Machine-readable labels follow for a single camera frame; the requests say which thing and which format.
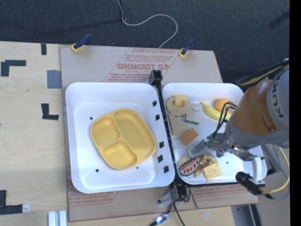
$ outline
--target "yellow divided plate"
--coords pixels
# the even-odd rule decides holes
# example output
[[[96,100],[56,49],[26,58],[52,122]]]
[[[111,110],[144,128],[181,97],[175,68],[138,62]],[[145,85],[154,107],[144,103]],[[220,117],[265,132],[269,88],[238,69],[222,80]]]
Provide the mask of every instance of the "yellow divided plate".
[[[97,119],[92,124],[91,137],[103,159],[117,170],[143,162],[157,149],[151,130],[131,109],[119,109]]]

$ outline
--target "toy banana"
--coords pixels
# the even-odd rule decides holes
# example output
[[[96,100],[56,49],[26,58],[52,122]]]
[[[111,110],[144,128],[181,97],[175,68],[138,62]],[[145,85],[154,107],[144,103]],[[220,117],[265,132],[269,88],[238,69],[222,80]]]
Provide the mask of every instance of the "toy banana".
[[[221,116],[221,112],[215,110],[213,107],[207,105],[205,102],[201,103],[204,107],[205,113],[210,116],[211,118],[215,119],[215,120],[219,120],[220,116]],[[226,119],[228,120],[230,118],[231,114],[227,113],[226,115]]]

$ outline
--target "table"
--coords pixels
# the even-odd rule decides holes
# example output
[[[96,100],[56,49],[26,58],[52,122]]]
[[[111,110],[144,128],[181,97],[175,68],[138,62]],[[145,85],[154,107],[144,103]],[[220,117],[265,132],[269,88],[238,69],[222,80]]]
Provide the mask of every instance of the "table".
[[[26,60],[0,77],[0,190],[6,205],[26,204],[30,212],[1,215],[0,225],[47,225],[49,211],[68,210],[62,90],[48,89],[47,71],[60,70],[59,45],[0,42],[0,61]],[[58,120],[43,120],[41,104]],[[181,225],[175,212],[165,225]],[[233,226],[230,207],[180,211],[186,225]],[[107,218],[68,225],[149,225],[158,214]]]

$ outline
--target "cardboard box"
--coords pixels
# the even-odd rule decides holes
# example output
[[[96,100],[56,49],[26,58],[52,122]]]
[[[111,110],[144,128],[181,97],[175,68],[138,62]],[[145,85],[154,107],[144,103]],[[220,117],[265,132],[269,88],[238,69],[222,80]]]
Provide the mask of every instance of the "cardboard box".
[[[75,189],[71,180],[65,92],[76,82],[145,82],[151,70],[162,71],[162,86],[171,82],[222,82],[213,51],[192,50],[185,58],[180,58],[178,52],[177,49],[103,46],[84,46],[81,51],[73,52],[69,45],[61,46],[70,221],[163,213],[167,210],[167,206],[157,206],[157,198],[170,190],[168,186],[96,194],[83,194]],[[192,187],[191,192],[193,200],[180,203],[179,210],[258,202],[256,196],[238,184]]]

